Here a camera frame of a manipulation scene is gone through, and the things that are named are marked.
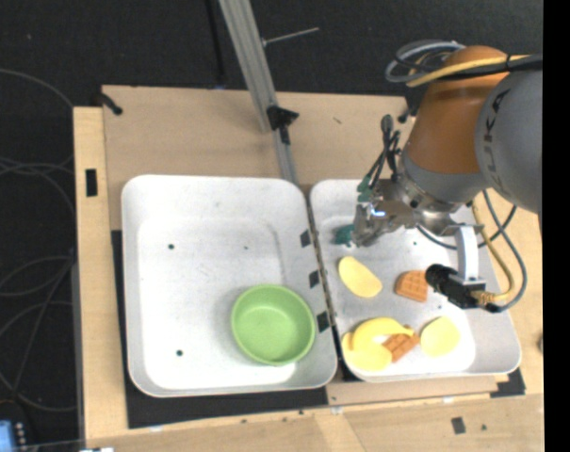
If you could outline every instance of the wooden platform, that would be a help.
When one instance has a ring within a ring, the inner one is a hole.
[[[278,168],[271,136],[259,132],[245,91],[109,86],[104,92],[123,108],[121,115],[100,108],[74,111],[83,408],[90,446],[181,450],[184,441],[205,451],[222,449],[227,441],[229,450],[297,450],[300,444],[303,450],[383,450],[385,444],[404,451],[541,450],[542,245],[537,218],[522,211],[508,231],[529,270],[529,289],[512,310],[526,396],[491,399],[506,377],[386,385],[336,378],[328,387],[331,407],[302,414],[219,417],[166,425],[160,433],[128,428],[110,242],[110,231],[121,227],[123,184],[149,172],[278,176]],[[380,151],[381,117],[401,114],[405,107],[401,98],[380,96],[281,93],[279,101],[301,114],[291,136],[305,187],[327,178],[361,177]],[[93,196],[86,170],[95,171]],[[501,215],[510,208],[502,199],[495,203]],[[510,252],[502,246],[500,252],[513,266]],[[498,276],[504,283],[504,275]],[[504,418],[510,413],[512,422]],[[465,433],[455,433],[450,422],[455,417],[463,418]]]

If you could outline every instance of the metal rod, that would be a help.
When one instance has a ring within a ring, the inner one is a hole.
[[[284,144],[279,133],[273,132],[269,125],[268,108],[278,105],[278,101],[251,3],[249,0],[219,0],[219,2],[240,69],[255,105],[260,128],[274,135],[276,157],[283,178],[297,184],[290,146]]]
[[[301,37],[303,35],[313,34],[314,32],[318,32],[319,30],[320,30],[320,28],[315,26],[313,28],[308,28],[307,30],[301,30],[299,32],[295,32],[292,34],[286,34],[286,35],[282,35],[280,37],[274,37],[273,39],[268,39],[268,40],[262,39],[262,44],[264,45],[264,48],[266,48],[269,43],[274,43],[274,42],[283,41],[283,40],[295,39],[295,38]]]

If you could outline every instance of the black cable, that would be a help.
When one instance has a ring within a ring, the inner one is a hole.
[[[72,307],[73,304],[70,301],[64,301],[62,299],[56,299],[53,300],[50,303],[50,306],[69,306]],[[41,308],[43,306],[43,303],[37,303],[35,305],[29,306],[28,308],[25,308],[24,310],[22,310],[21,312],[19,312],[18,314],[16,314],[15,316],[13,316],[9,321],[7,321],[4,326],[0,329],[0,338],[2,338],[4,336],[4,334],[6,332],[8,332],[8,330],[10,330],[14,324],[21,320],[24,316],[29,315],[31,312],[33,312],[34,310],[37,310],[38,308]]]
[[[433,67],[425,63],[417,63],[419,59],[439,57],[443,61],[444,57],[462,48],[464,45],[458,42],[445,40],[420,40],[407,43],[397,50],[394,60],[385,68],[385,78],[389,82],[409,82],[441,67],[441,65]],[[399,66],[419,72],[396,74],[395,70]]]
[[[60,275],[58,276],[58,278],[55,280],[52,290],[49,292],[48,296],[46,297],[46,300],[44,301],[44,303],[41,304],[41,311],[38,315],[38,319],[36,320],[36,324],[34,326],[34,331],[31,333],[31,338],[29,340],[29,343],[27,345],[27,350],[25,352],[24,355],[24,359],[21,363],[21,366],[18,370],[18,375],[17,375],[17,380],[15,381],[15,384],[11,384],[10,381],[6,378],[6,376],[4,375],[4,373],[2,372],[2,370],[0,369],[0,380],[4,383],[4,385],[10,390],[10,392],[13,395],[13,399],[15,400],[19,400],[21,402],[23,402],[26,405],[29,405],[30,407],[33,407],[35,409],[39,409],[45,412],[72,412],[75,410],[75,406],[70,406],[70,407],[48,407],[45,405],[41,405],[39,403],[34,402],[33,400],[31,400],[30,398],[26,397],[25,395],[19,393],[18,391],[18,385],[20,384],[20,380],[21,380],[21,376],[23,374],[24,371],[24,367],[26,366],[26,363],[28,361],[29,358],[29,354],[31,352],[31,348],[33,347],[33,343],[35,343],[35,338],[37,336],[37,333],[39,331],[39,327],[41,324],[41,321],[43,319],[43,316],[46,313],[46,310],[48,309],[48,307],[50,306],[50,303],[52,302],[52,298],[54,297],[55,293],[57,292],[57,290],[59,289],[62,281],[65,279],[65,277],[67,276],[68,272],[71,270],[73,266],[73,259],[69,260],[66,264],[66,266],[64,266],[61,270],[60,270]]]
[[[69,206],[69,210],[71,211],[71,214],[73,216],[75,216],[75,208],[73,207],[73,204],[71,203],[71,198],[69,198],[69,196],[67,196],[67,193],[65,192],[65,190],[62,187],[60,187],[60,185],[54,179],[52,179],[50,176],[43,174],[42,172],[38,172],[37,168],[43,168],[45,166],[46,165],[42,164],[42,163],[36,164],[35,167],[31,167],[31,165],[29,165],[29,164],[15,165],[11,168],[5,168],[5,169],[0,170],[0,177],[4,176],[6,174],[10,174],[11,172],[14,172],[15,170],[19,170],[19,169],[31,169],[31,170],[33,170],[36,173],[36,175],[45,179],[48,183],[50,183],[50,185],[52,185],[52,187],[54,187],[58,191],[58,193],[62,196],[63,200]]]
[[[6,285],[6,283],[8,283],[17,274],[21,273],[24,269],[27,269],[27,268],[32,267],[34,265],[38,265],[39,263],[45,263],[45,262],[57,261],[57,260],[63,260],[64,261],[67,259],[70,259],[70,257],[68,257],[68,256],[45,256],[43,258],[39,258],[37,260],[33,260],[33,261],[28,262],[28,263],[25,263],[24,265],[19,266],[19,267],[13,269],[12,271],[10,271],[10,273],[7,276],[5,276],[2,279],[2,281],[0,281],[0,289],[3,288]],[[56,275],[54,275],[50,279],[48,279],[46,282],[43,282],[42,284],[38,284],[36,286],[32,286],[31,288],[27,288],[24,291],[0,293],[0,298],[22,298],[22,297],[26,297],[28,295],[32,295],[35,292],[42,290],[46,286],[49,286],[51,283],[54,283],[55,279],[57,278],[57,276],[59,274],[60,274],[60,271]]]
[[[379,154],[379,159],[376,162],[377,170],[376,170],[374,176],[372,177],[372,181],[368,185],[369,189],[374,189],[374,187],[379,182],[379,178],[381,177],[381,172],[383,171],[383,166],[385,164],[386,159],[387,159],[386,151],[383,151],[381,154]]]
[[[73,103],[71,100],[66,97],[60,90],[55,88],[54,86],[36,78],[26,73],[19,73],[11,70],[0,69],[0,74],[6,74],[14,77],[23,78],[24,80],[33,82],[37,85],[40,85],[46,89],[51,90],[67,107],[70,109],[70,117],[73,118]],[[63,201],[65,201],[69,207],[71,215],[74,217],[75,211],[74,206],[72,203],[72,199],[67,194],[67,192],[59,185],[59,183],[50,177],[48,174],[55,171],[66,172],[73,175],[73,171],[68,169],[66,166],[73,160],[73,155],[68,156],[66,159],[63,159],[60,163],[23,163],[17,160],[0,156],[0,177],[6,176],[8,174],[17,174],[17,175],[27,175],[32,177],[41,177],[45,181],[47,181],[51,186],[53,186],[58,193],[60,194]],[[66,261],[65,265],[61,267],[60,271],[52,276],[49,280],[44,281],[41,284],[37,284],[31,286],[25,290],[18,290],[18,291],[11,291],[7,292],[4,289],[7,287],[8,283],[19,273],[23,272],[24,270],[28,269],[31,266],[35,266],[41,263],[52,262],[64,260]],[[10,390],[10,393],[13,395],[15,400],[18,400],[21,404],[29,406],[33,409],[37,409],[43,412],[73,412],[76,410],[75,406],[68,406],[68,407],[51,407],[45,406],[42,404],[37,403],[36,401],[30,399],[29,397],[25,396],[23,393],[19,391],[21,386],[21,381],[24,376],[24,369],[28,363],[29,356],[33,346],[36,342],[37,336],[39,334],[39,330],[41,327],[41,323],[46,315],[46,312],[50,306],[61,304],[61,305],[69,305],[70,303],[66,301],[59,301],[54,300],[55,293],[60,288],[60,286],[64,283],[65,278],[68,275],[69,270],[72,268],[74,264],[74,256],[46,256],[36,260],[33,260],[29,263],[24,265],[18,266],[17,268],[10,271],[8,275],[6,275],[0,281],[0,298],[10,299],[10,298],[18,298],[32,295],[35,292],[38,292],[45,288],[46,286],[51,286],[51,290],[48,295],[45,297],[45,300],[42,303],[38,303],[34,306],[31,306],[17,315],[15,315],[11,320],[8,321],[1,329],[0,329],[0,338],[6,333],[9,328],[16,323],[19,319],[23,316],[32,313],[36,310],[39,310],[39,313],[36,317],[36,321],[33,327],[33,330],[30,334],[28,339],[28,343],[26,346],[26,350],[24,352],[24,356],[21,362],[19,369],[17,370],[17,374],[13,383],[10,383],[9,380],[5,377],[4,373],[0,369],[0,380],[4,383],[4,385]]]
[[[379,154],[379,157],[377,157],[377,160],[374,162],[374,164],[372,165],[370,170],[366,173],[366,176],[368,176],[368,177],[372,176],[375,169],[379,166],[379,161],[381,161],[382,158],[383,158],[383,151],[381,151],[381,153]]]
[[[394,130],[394,120],[390,115],[386,115],[381,119],[381,130],[383,131],[383,146],[385,148],[387,166],[389,166],[389,169],[392,172],[392,179],[395,180],[398,175],[398,164],[396,163],[396,157],[400,153],[400,132],[396,131],[392,135],[392,131]]]
[[[475,77],[483,77],[485,75],[492,75],[494,73],[540,71],[543,68],[543,64],[543,55],[534,54],[533,56],[526,56],[523,58],[518,58],[517,60],[507,59],[505,62],[499,64],[481,65],[472,69],[458,71],[456,73],[452,73],[451,75],[444,75],[435,80],[462,80],[472,79]]]
[[[52,84],[49,84],[41,79],[39,79],[38,77],[34,77],[33,75],[29,75],[28,73],[22,73],[22,72],[17,72],[17,71],[13,71],[10,69],[2,69],[0,68],[0,74],[2,75],[9,75],[12,77],[17,77],[17,78],[21,78],[23,80],[26,80],[28,82],[32,82],[34,84],[37,84],[38,86],[44,87],[45,89],[50,90],[51,92],[53,92],[67,107],[69,107],[70,109],[70,118],[73,118],[73,108],[74,108],[74,104],[71,101],[71,99],[69,99],[69,97],[67,97],[63,92],[61,92],[58,88],[56,88],[55,86],[53,86]],[[60,168],[64,167],[67,163],[69,163],[71,160],[73,159],[73,155],[69,155],[67,156],[67,158],[63,159],[59,164],[55,164],[54,166],[59,166]],[[6,165],[12,165],[12,164],[22,164],[19,163],[18,161],[14,161],[13,159],[8,159],[7,157],[0,157],[0,162],[4,160],[6,161],[5,164]]]
[[[448,57],[451,53],[451,50],[436,50],[426,52],[423,56],[421,56],[421,62],[415,62],[413,60],[407,60],[400,57],[398,54],[395,56],[396,62],[402,66],[406,67],[407,69],[414,70],[414,71],[421,71],[423,73],[431,73],[441,69],[442,65],[444,64],[444,60]],[[437,60],[435,65],[430,64],[429,62],[432,60]]]
[[[14,173],[15,174],[22,174],[22,175],[31,175],[31,174],[36,174],[36,173],[43,173],[43,174],[47,174],[49,172],[53,172],[56,170],[60,170],[63,172],[67,172],[68,174],[73,174],[73,171],[71,169],[65,168],[65,166],[71,162],[73,160],[73,156],[70,155],[69,157],[67,157],[63,162],[59,163],[59,164],[52,164],[52,163],[35,163],[35,162],[30,162],[30,163],[22,163],[19,161],[16,161],[14,159],[10,159],[9,157],[4,157],[0,155],[0,168],[7,170],[8,168],[14,167],[14,166],[19,166],[22,164],[27,165],[30,168],[38,168],[38,167],[43,167],[43,168],[47,168],[45,170],[40,170],[38,172],[35,172],[34,170],[15,170]]]
[[[46,316],[46,312],[48,310],[48,307],[50,306],[50,302],[52,301],[52,298],[54,297],[55,293],[59,289],[62,281],[67,277],[69,271],[71,271],[72,267],[73,267],[73,260],[70,260],[68,262],[68,264],[61,270],[59,277],[57,278],[57,280],[53,284],[51,291],[48,293],[48,296],[46,297],[46,300],[43,303],[43,306],[41,307],[40,313],[38,314],[38,318],[36,319],[36,322],[33,326],[31,336],[29,337],[29,343],[27,343],[27,348],[25,349],[24,357],[23,357],[23,360],[21,362],[21,366],[19,367],[17,377],[12,384],[12,391],[13,391],[13,397],[14,398],[17,398],[19,386],[21,385],[21,379],[23,378],[23,372],[24,372],[24,369],[25,369],[25,367],[29,361],[29,355],[31,354],[33,344],[35,343],[36,337],[38,336],[38,331],[40,331],[41,322],[43,321],[44,317]]]
[[[500,220],[498,219],[496,210],[494,209],[494,206],[492,205],[492,202],[490,201],[490,196],[488,195],[487,191],[484,190],[482,192],[482,194],[483,194],[483,198],[485,199],[485,203],[487,204],[488,209],[490,210],[490,214],[492,215],[492,219],[494,220],[494,223],[496,224],[496,226],[500,230],[500,233],[502,234],[502,237],[504,237],[504,240],[507,242],[507,245],[509,245],[509,248],[513,252],[515,259],[517,260],[517,264],[519,264],[519,268],[521,269],[521,287],[519,288],[519,291],[517,292],[517,294],[514,296],[514,298],[511,301],[509,301],[508,303],[506,303],[504,305],[497,306],[497,311],[504,312],[504,311],[508,310],[509,308],[511,308],[512,306],[514,306],[525,294],[526,288],[528,287],[528,270],[526,269],[526,265],[523,262],[523,259],[521,258],[521,254],[519,253],[519,251],[515,247],[512,240],[507,235],[507,232],[504,230],[504,228],[502,228],[502,225],[500,224]]]
[[[494,241],[496,238],[498,238],[502,234],[503,230],[507,229],[509,224],[511,224],[511,221],[513,220],[513,217],[514,217],[514,214],[516,211],[517,211],[517,206],[514,205],[511,208],[509,215],[504,220],[504,223],[501,225],[501,227],[499,227],[498,230],[490,236],[490,241]],[[444,241],[440,241],[439,239],[434,237],[431,233],[429,233],[425,228],[423,228],[419,224],[416,225],[416,228],[420,231],[421,234],[423,234],[423,236],[425,236],[427,239],[429,239],[432,243],[435,243],[436,245],[441,246],[442,248],[446,248],[447,250],[454,250],[454,251],[457,250],[456,246],[445,243]],[[481,241],[478,244],[479,248],[483,248],[484,246],[486,246],[485,241]]]

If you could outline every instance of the yellow food item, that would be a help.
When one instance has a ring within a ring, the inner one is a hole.
[[[351,347],[352,333],[346,333],[341,340],[341,348],[343,349],[343,357],[345,361],[356,368],[366,370],[368,372],[379,372],[385,369],[393,360],[391,351],[371,342],[361,350],[355,350]]]
[[[341,281],[358,297],[372,298],[383,289],[379,278],[353,256],[342,258],[338,270]]]
[[[375,338],[378,336],[396,334],[412,336],[413,331],[410,328],[403,327],[398,321],[388,316],[371,318],[362,322],[353,333],[352,347],[354,350],[361,350],[370,344],[374,344]]]
[[[447,316],[433,320],[420,333],[420,347],[430,357],[450,353],[461,341],[461,333]]]

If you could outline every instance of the white tray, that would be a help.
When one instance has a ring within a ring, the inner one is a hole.
[[[144,175],[128,182],[122,192],[126,336],[139,389],[201,396],[328,383],[337,367],[330,327],[317,333],[303,359],[285,366],[247,358],[230,329],[236,298],[259,283],[287,286],[315,316],[324,314],[310,234],[305,199],[287,181]]]
[[[384,382],[428,377],[495,375],[510,373],[521,359],[521,347],[508,313],[490,314],[481,309],[461,310],[446,297],[430,289],[426,303],[412,301],[393,291],[396,278],[404,271],[427,269],[439,264],[456,267],[456,252],[432,243],[418,230],[399,229],[381,236],[376,244],[358,248],[334,243],[336,230],[353,223],[358,181],[330,180],[315,185],[310,203],[318,233],[318,246],[326,274],[326,289],[331,297],[334,321],[339,338],[360,322],[391,316],[403,325],[420,329],[436,317],[448,316],[461,332],[460,344],[448,355],[426,356],[415,347],[399,362],[381,372],[350,371],[359,379]],[[474,222],[468,208],[455,216],[459,222]],[[338,276],[337,263],[344,256],[354,256],[382,281],[383,291],[372,299],[353,295]],[[499,291],[495,272],[486,248],[480,250],[480,275],[488,289]]]

